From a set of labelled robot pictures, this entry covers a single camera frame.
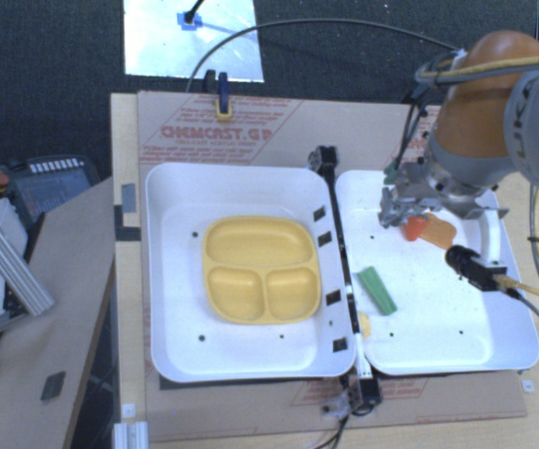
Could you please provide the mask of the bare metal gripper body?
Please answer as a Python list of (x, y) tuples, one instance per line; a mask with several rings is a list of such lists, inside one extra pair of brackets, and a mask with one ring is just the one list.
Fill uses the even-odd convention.
[(402, 164), (392, 183), (397, 206), (402, 201), (414, 201), (420, 207), (417, 216), (427, 211), (448, 210), (460, 219), (476, 220), (487, 210), (493, 210), (502, 219), (509, 209), (481, 206), (477, 202), (486, 190), (461, 182), (440, 164), (428, 160)]

